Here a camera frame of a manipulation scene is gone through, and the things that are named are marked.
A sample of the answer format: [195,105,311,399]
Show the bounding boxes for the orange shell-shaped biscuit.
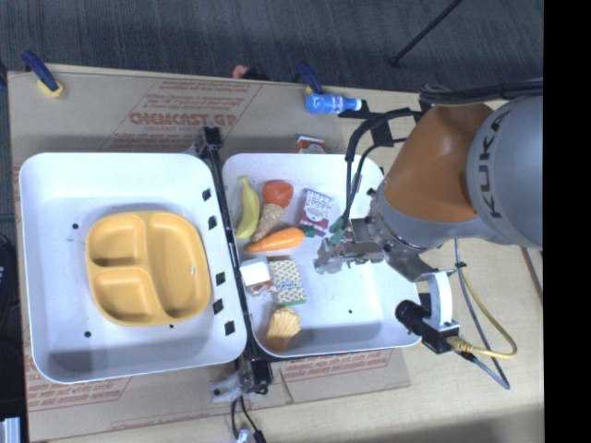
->
[262,306,303,353]

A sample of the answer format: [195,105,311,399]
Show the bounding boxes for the white plastic tray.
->
[221,152,424,359]
[18,151,247,385]

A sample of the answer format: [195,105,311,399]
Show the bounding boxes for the black cylinder on white bracket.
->
[394,269,462,355]

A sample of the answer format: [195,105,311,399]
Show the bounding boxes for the black block with thin wires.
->
[235,356,274,395]
[199,126,224,157]

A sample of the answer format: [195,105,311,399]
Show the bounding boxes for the red and white carton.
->
[296,187,335,239]

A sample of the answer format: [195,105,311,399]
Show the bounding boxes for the yellow banana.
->
[235,174,261,241]

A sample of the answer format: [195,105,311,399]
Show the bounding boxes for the blue plastic bottle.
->
[304,92,364,115]

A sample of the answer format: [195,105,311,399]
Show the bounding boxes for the orange carrot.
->
[244,225,317,255]

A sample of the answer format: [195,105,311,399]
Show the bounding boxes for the orange-red tomato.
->
[262,179,296,209]

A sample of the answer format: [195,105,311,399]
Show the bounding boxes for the yellow patterned carton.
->
[267,257,308,307]

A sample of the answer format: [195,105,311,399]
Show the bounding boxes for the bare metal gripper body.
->
[341,217,457,285]

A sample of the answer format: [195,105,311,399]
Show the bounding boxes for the brown cardboard board red print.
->
[6,64,413,438]

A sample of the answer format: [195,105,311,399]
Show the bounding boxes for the beige ice cream cone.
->
[250,202,285,243]

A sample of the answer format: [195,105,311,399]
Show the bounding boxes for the orange divided plate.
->
[84,210,213,328]

